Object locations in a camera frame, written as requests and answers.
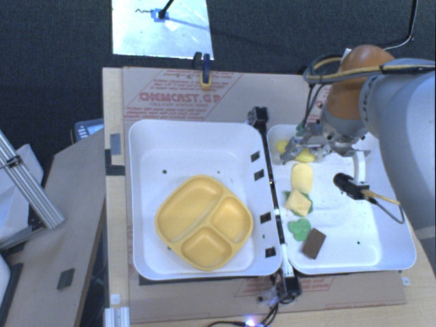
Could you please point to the white plastic tray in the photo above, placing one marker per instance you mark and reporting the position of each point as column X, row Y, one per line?
column 351, row 237
column 190, row 148

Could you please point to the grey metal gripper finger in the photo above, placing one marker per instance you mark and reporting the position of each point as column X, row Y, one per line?
column 322, row 152
column 291, row 148

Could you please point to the brown rectangular biscuit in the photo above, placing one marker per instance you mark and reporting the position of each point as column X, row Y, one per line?
column 313, row 244

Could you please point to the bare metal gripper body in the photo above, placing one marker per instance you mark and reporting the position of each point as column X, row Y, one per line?
column 320, row 136

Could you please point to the thin black and white rod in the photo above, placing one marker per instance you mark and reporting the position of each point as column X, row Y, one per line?
column 276, row 203

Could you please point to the green broccoli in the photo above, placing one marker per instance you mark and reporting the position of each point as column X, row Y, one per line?
column 299, row 228

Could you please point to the brown cardboard board red print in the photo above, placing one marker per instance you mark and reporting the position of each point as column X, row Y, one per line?
column 177, row 97

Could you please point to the yellow divided plate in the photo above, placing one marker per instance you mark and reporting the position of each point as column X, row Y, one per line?
column 201, row 220

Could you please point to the pale yellow oval toy food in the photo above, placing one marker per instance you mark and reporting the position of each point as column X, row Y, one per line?
column 302, row 177

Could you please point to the yellow and green sandwich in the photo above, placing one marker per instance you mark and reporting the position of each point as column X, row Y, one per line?
column 298, row 203

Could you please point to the yellow banana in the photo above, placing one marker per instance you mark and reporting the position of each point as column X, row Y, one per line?
column 304, row 156

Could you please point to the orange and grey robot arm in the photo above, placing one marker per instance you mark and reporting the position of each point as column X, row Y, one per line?
column 395, row 114

